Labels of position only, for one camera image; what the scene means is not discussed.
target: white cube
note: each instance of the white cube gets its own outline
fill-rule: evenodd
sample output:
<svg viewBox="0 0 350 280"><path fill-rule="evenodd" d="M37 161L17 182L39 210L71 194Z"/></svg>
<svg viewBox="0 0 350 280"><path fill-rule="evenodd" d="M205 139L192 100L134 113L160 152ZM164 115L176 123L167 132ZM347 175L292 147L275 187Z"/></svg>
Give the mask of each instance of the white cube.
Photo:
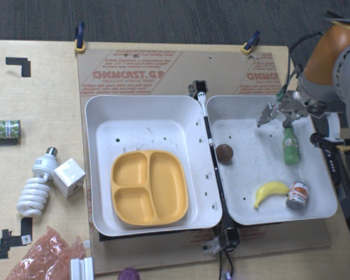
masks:
<svg viewBox="0 0 350 280"><path fill-rule="evenodd" d="M54 170L53 183L67 199L83 187L85 175L73 159L68 159Z"/></svg>

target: tin can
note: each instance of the tin can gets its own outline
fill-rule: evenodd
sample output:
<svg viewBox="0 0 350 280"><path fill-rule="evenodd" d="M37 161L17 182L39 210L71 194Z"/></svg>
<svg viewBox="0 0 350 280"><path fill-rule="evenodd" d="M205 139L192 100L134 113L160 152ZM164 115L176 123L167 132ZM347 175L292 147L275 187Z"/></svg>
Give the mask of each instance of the tin can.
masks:
<svg viewBox="0 0 350 280"><path fill-rule="evenodd" d="M19 139L20 137L19 120L0 120L0 139Z"/></svg>
<svg viewBox="0 0 350 280"><path fill-rule="evenodd" d="M290 187L286 205L291 209L303 209L306 205L309 187L303 183L294 182Z"/></svg>

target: brown ball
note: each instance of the brown ball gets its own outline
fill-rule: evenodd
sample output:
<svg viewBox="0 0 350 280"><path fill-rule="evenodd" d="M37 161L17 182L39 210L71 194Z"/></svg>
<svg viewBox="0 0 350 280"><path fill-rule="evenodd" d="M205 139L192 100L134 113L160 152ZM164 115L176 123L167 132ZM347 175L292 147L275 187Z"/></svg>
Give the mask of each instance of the brown ball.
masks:
<svg viewBox="0 0 350 280"><path fill-rule="evenodd" d="M227 144L220 144L216 150L216 158L221 163L228 163L232 160L233 149Z"/></svg>

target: yellow plate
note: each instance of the yellow plate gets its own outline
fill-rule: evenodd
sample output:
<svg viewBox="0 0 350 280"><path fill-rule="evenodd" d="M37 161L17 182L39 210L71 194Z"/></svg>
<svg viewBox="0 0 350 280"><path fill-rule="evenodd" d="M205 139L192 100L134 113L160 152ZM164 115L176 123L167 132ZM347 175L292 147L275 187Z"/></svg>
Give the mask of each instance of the yellow plate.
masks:
<svg viewBox="0 0 350 280"><path fill-rule="evenodd" d="M177 222L188 210L188 191L179 159L163 150L123 153L111 167L115 212L139 226Z"/></svg>

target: green can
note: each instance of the green can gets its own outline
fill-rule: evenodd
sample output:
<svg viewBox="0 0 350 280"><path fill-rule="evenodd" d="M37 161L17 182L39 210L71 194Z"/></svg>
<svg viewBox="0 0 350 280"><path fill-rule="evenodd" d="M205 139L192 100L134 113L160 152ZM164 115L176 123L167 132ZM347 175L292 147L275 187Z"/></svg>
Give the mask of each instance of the green can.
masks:
<svg viewBox="0 0 350 280"><path fill-rule="evenodd" d="M20 137L19 120L0 120L0 139L19 139Z"/></svg>

